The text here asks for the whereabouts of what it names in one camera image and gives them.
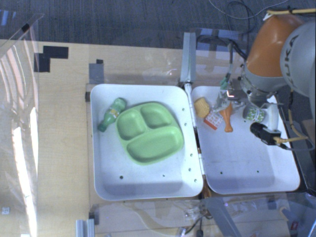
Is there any orange toy carrot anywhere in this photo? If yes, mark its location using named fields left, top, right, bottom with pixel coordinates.
left=219, top=102, right=234, bottom=133

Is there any green plastic bottle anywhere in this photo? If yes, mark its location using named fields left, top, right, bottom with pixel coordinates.
left=97, top=97, right=128, bottom=133

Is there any white can with green print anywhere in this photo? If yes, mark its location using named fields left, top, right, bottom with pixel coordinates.
left=242, top=104, right=266, bottom=123

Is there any green divided plate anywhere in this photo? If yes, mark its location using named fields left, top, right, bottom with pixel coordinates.
left=115, top=101, right=185, bottom=166

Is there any black cylinder on white bracket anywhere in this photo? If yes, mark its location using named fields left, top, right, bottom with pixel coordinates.
left=249, top=102, right=282, bottom=146

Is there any red and white packet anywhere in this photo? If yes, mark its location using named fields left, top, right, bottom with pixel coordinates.
left=203, top=109, right=224, bottom=131

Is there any white plastic tray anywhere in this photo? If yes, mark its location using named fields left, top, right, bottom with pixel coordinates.
left=191, top=85, right=302, bottom=196
left=90, top=83, right=204, bottom=202

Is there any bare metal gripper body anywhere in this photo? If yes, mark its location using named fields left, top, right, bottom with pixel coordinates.
left=226, top=79, right=248, bottom=103

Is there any pale wood board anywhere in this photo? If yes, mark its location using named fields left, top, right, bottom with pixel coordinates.
left=0, top=39, right=309, bottom=237

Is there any yellow toy bread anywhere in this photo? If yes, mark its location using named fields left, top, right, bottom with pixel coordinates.
left=193, top=97, right=211, bottom=119

